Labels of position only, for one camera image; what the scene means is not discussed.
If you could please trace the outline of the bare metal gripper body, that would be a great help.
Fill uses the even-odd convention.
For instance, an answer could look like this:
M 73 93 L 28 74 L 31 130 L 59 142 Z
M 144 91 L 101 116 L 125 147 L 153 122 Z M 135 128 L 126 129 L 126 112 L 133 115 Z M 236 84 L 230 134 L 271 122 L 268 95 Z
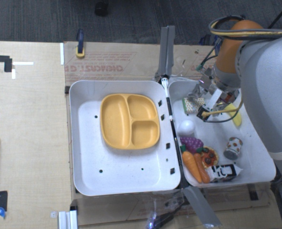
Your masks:
M 229 104 L 236 100 L 240 89 L 240 79 L 236 73 L 225 73 L 217 67 L 202 69 L 201 73 L 199 85 L 205 94 L 213 95 L 219 89 L 219 102 Z

